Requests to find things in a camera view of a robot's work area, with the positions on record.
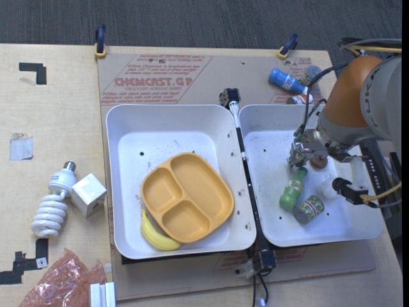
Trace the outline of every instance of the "red plastic bag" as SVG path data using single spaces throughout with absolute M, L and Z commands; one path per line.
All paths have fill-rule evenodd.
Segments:
M 89 286 L 106 282 L 100 261 L 87 269 L 75 253 L 65 249 L 19 307 L 88 307 Z

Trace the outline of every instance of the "black tape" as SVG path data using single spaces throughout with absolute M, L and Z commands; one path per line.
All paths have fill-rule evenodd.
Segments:
M 36 84 L 47 84 L 47 67 L 39 63 L 19 63 L 19 70 L 23 72 L 36 72 Z
M 22 283 L 21 277 L 24 271 L 32 271 L 43 267 L 37 266 L 37 260 L 46 258 L 49 259 L 49 240 L 38 239 L 36 241 L 36 258 L 26 259 L 26 254 L 21 251 L 14 253 L 14 262 L 12 271 L 0 272 L 0 285 L 3 284 L 19 284 Z

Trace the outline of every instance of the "green bottle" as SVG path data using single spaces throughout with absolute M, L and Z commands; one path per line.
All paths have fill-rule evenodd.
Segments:
M 284 189 L 284 193 L 280 197 L 280 207 L 285 210 L 293 210 L 297 204 L 297 199 L 304 188 L 304 177 L 308 173 L 307 168 L 300 167 L 297 174 L 288 182 Z

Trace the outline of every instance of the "blue object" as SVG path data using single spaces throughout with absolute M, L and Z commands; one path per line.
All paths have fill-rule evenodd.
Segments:
M 286 42 L 286 44 L 284 44 L 280 50 L 277 53 L 277 57 L 280 59 L 285 59 L 290 50 L 295 49 L 295 47 L 297 46 L 297 37 L 298 35 L 296 33 L 294 33 L 293 35 L 290 36 L 289 40 Z
M 273 68 L 268 78 L 268 81 L 278 85 L 289 92 L 307 93 L 307 87 L 302 86 L 295 77 L 281 72 L 278 68 Z
M 290 49 L 294 49 L 297 46 L 297 37 L 298 35 L 296 33 L 290 36 L 287 43 L 284 44 L 284 47 L 281 50 L 282 54 L 286 54 Z
M 105 38 L 105 24 L 100 24 L 95 31 L 95 43 L 97 53 L 104 51 L 104 38 Z

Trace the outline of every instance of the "yellow divided plate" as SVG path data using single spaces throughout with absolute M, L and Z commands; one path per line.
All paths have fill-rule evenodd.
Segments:
M 204 158 L 179 153 L 141 184 L 146 208 L 168 236 L 181 243 L 202 239 L 232 213 L 233 194 Z

